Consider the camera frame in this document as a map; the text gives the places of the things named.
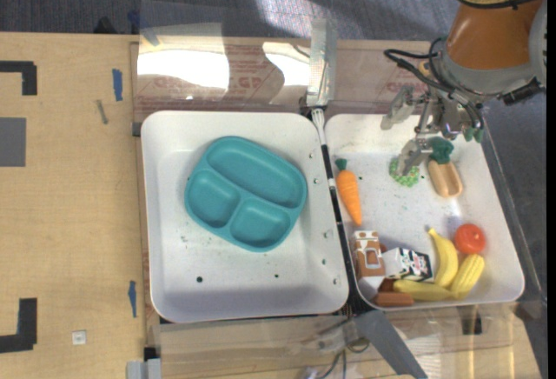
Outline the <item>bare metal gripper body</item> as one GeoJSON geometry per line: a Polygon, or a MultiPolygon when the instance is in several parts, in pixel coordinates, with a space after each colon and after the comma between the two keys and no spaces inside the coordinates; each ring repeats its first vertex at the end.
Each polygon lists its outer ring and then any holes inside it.
{"type": "Polygon", "coordinates": [[[429,89],[422,97],[423,111],[415,133],[418,138],[441,135],[444,139],[483,138],[483,116],[471,102],[429,89]]]}

